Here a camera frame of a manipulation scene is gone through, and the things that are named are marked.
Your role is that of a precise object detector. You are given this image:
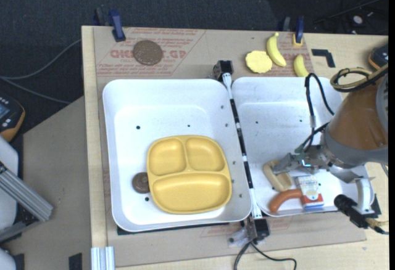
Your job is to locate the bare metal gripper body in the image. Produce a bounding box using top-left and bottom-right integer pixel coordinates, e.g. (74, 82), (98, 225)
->
(298, 144), (341, 172)

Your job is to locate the beige toy bread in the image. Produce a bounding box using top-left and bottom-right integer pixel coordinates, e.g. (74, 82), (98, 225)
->
(262, 160), (294, 192)

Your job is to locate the orange sausage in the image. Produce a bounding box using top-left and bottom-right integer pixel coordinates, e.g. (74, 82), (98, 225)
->
(268, 189), (304, 213)

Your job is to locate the white and red carton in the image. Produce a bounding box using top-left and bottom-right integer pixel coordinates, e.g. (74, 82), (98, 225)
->
(294, 174), (325, 210)

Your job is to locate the thin black and white rod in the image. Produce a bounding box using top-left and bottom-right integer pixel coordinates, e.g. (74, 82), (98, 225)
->
(222, 73), (264, 219)

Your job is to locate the white plastic tray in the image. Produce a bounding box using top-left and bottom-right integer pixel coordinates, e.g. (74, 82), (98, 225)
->
(102, 78), (252, 232)
(230, 76), (376, 218)

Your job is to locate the yellow banana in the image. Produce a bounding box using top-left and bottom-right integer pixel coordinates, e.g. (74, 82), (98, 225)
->
(293, 54), (310, 78)
(266, 31), (288, 68)

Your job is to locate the yellow divided plate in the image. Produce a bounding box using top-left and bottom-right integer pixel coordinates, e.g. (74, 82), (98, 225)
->
(146, 134), (233, 215)

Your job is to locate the yellow round biscuit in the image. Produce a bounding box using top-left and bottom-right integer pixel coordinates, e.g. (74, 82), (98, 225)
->
(245, 50), (273, 74)

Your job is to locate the brown cardboard board red print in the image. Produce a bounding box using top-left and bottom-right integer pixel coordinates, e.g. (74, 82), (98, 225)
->
(92, 27), (368, 268)

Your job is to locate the small brown doughnut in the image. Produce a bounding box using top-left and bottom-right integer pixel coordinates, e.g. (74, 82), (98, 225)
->
(132, 171), (151, 194)

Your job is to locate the large brown round biscuit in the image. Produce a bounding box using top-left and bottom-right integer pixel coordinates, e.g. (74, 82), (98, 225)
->
(132, 39), (164, 67)

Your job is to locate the black cylinder on white bracket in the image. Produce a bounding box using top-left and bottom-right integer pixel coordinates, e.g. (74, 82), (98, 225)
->
(328, 165), (376, 228)

